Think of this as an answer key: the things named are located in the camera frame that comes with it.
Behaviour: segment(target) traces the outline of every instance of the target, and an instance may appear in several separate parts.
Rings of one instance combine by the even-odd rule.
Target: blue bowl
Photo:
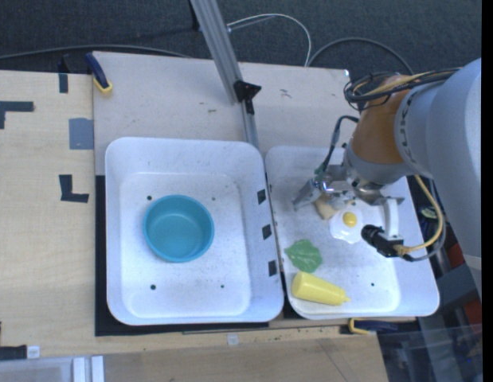
[[[169,195],[154,201],[146,211],[143,235],[160,258],[174,263],[189,262],[210,248],[213,218],[197,200]]]

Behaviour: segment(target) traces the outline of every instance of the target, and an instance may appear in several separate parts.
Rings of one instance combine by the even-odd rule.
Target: black clamp
[[[403,239],[387,239],[381,227],[370,224],[363,227],[361,237],[386,258],[398,257],[395,246],[404,244]]]
[[[249,84],[243,80],[237,80],[233,85],[233,90],[236,92],[237,100],[239,100],[239,102],[245,102],[246,113],[249,113],[250,115],[255,115],[252,99],[260,89],[262,89],[261,86]]]

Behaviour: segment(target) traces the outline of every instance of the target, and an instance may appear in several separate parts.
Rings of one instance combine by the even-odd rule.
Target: yellow wire
[[[356,327],[356,325],[355,325],[356,320],[361,320],[361,318],[350,318],[349,319],[349,321],[348,321],[349,331],[352,334],[370,335],[370,331]]]
[[[439,205],[437,204],[436,200],[434,200],[430,191],[428,191],[426,185],[423,183],[420,176],[415,175],[414,178],[416,178],[416,181],[420,185],[421,190],[427,196],[428,200],[430,201],[430,204],[432,204],[432,207],[434,207],[434,209],[436,210],[437,230],[436,233],[434,233],[433,237],[427,240],[426,242],[424,242],[423,244],[417,246],[395,245],[394,248],[399,256],[405,255],[406,253],[410,253],[411,251],[417,251],[418,249],[426,248],[427,246],[434,244],[439,239],[439,236],[443,231],[443,213],[441,212]]]
[[[385,92],[393,87],[396,87],[398,85],[402,84],[407,84],[408,82],[413,82],[414,80],[417,80],[418,78],[426,75],[428,72],[423,72],[423,73],[418,73],[416,75],[411,75],[407,76],[405,78],[401,78],[399,80],[394,80],[393,82],[390,82],[389,84],[379,86],[370,92],[366,93],[365,95],[373,95],[374,93],[379,93],[379,92]]]

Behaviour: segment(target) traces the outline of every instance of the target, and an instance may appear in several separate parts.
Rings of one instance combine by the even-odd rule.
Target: white sink
[[[276,236],[292,307],[302,317],[315,320],[433,314],[439,306],[439,291],[427,259],[410,263],[400,258],[386,258],[363,239],[351,244],[334,238],[327,221],[316,212],[314,205],[294,210],[291,200],[322,163],[327,150],[277,146],[271,148],[266,156]],[[331,163],[339,164],[342,152],[342,149],[336,149]],[[422,243],[407,180],[402,178],[386,186],[382,192],[385,196],[404,197],[398,206],[399,233],[406,245]],[[382,211],[370,208],[367,215],[372,221],[365,224],[383,225]],[[323,263],[314,275],[345,289],[350,302],[328,306],[304,301],[291,294],[290,285],[298,269],[292,265],[284,249],[301,239],[310,240],[323,257]],[[425,251],[415,251],[412,255],[424,254]]]
[[[107,298],[128,325],[268,322],[284,301],[264,163],[244,142],[119,138],[105,156]],[[200,201],[214,240],[200,258],[168,263],[143,238],[151,202]]]

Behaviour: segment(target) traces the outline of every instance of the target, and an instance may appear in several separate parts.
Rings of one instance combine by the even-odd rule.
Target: gray tape
[[[67,73],[59,73],[58,74],[58,91],[60,93],[68,93],[69,92],[69,81]]]
[[[69,120],[69,149],[92,150],[94,148],[94,121],[85,118]]]

